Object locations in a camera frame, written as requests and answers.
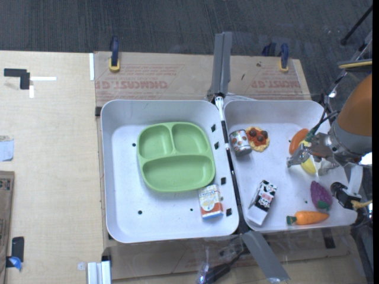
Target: green plate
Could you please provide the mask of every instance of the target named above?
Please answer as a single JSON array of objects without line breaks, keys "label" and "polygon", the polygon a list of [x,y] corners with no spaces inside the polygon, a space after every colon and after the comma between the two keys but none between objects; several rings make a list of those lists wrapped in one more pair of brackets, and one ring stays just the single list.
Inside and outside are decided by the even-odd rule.
[{"label": "green plate", "polygon": [[137,139],[143,180],[159,192],[191,191],[214,178],[212,149],[204,131],[188,122],[146,127]]}]

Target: robotic arm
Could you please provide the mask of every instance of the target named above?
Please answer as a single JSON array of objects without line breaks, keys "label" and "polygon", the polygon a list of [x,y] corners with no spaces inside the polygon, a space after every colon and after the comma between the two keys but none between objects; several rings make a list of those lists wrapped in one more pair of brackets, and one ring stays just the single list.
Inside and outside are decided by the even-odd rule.
[{"label": "robotic arm", "polygon": [[319,175],[336,167],[345,169],[349,186],[336,182],[332,192],[339,192],[339,202],[346,208],[351,200],[360,201],[358,190],[362,180],[363,157],[372,153],[372,74],[367,76],[350,94],[347,102],[331,125],[327,134],[316,133],[318,126],[309,131],[306,141],[300,144],[294,154],[287,159],[287,166],[305,162],[310,155],[321,162]]}]

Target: toy pizza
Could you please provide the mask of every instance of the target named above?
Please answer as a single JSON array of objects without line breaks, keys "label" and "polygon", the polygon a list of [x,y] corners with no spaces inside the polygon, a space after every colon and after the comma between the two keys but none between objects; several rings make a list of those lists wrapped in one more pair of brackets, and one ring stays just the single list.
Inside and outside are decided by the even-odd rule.
[{"label": "toy pizza", "polygon": [[255,151],[264,151],[270,142],[268,133],[265,130],[261,130],[259,127],[250,126],[245,129],[248,136],[250,147]]}]

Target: silver can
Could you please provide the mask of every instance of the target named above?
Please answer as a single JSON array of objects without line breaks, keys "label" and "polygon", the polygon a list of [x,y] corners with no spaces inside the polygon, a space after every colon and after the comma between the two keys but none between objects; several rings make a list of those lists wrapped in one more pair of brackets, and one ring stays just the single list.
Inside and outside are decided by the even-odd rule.
[{"label": "silver can", "polygon": [[244,156],[252,152],[248,136],[245,130],[236,130],[229,135],[230,146],[236,153],[237,157]]}]

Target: toy carrot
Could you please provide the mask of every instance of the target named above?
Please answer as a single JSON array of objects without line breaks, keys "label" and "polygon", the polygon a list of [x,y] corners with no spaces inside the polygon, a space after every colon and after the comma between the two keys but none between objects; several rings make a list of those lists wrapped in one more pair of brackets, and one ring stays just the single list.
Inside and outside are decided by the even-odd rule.
[{"label": "toy carrot", "polygon": [[306,138],[307,133],[308,129],[303,128],[302,130],[299,130],[297,133],[294,134],[290,143],[290,154],[293,154],[295,152],[300,142]]},{"label": "toy carrot", "polygon": [[324,221],[329,214],[319,211],[297,211],[295,216],[287,215],[287,224],[308,225]]}]

